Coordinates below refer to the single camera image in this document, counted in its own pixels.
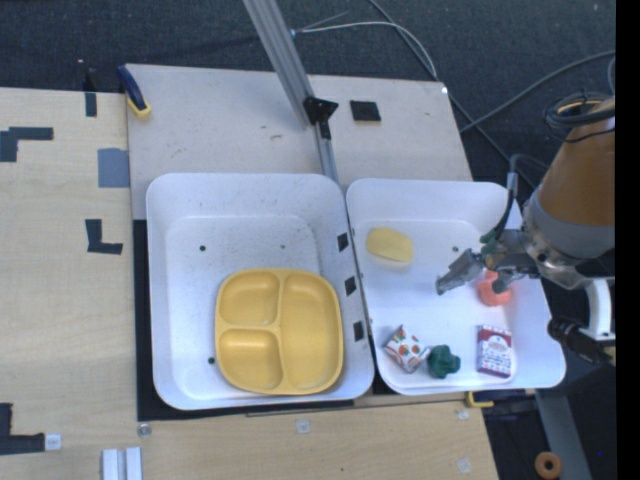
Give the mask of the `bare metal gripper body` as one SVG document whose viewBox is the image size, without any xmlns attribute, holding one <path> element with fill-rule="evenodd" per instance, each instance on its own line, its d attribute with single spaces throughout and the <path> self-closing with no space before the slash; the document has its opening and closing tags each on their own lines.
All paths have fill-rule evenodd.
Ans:
<svg viewBox="0 0 640 480">
<path fill-rule="evenodd" d="M 567 290 L 586 288 L 595 281 L 615 284 L 614 275 L 581 273 L 577 266 L 584 260 L 565 254 L 538 230 L 506 229 L 500 237 L 486 240 L 481 255 L 485 267 L 492 272 L 517 270 L 524 274 L 523 278 L 544 278 Z"/>
</svg>

